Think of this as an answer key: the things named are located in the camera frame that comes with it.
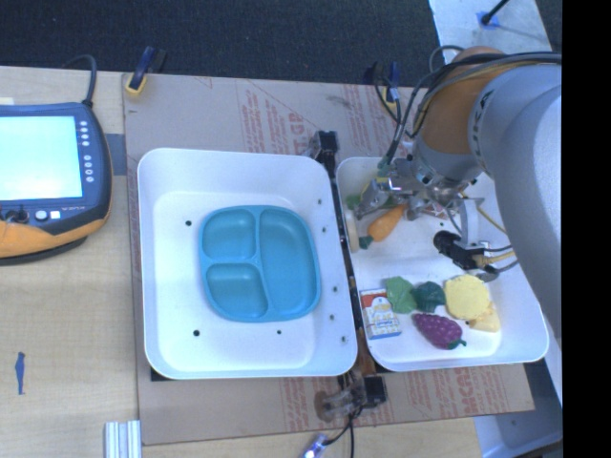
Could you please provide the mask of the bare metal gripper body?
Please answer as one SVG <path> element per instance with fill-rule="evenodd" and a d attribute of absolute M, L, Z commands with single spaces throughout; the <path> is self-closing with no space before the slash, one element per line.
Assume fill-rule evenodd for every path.
<path fill-rule="evenodd" d="M 375 186 L 388 197 L 403 202 L 419 198 L 446 207 L 464 190 L 464 181 L 446 177 L 424 159 L 396 158 L 378 171 Z"/>

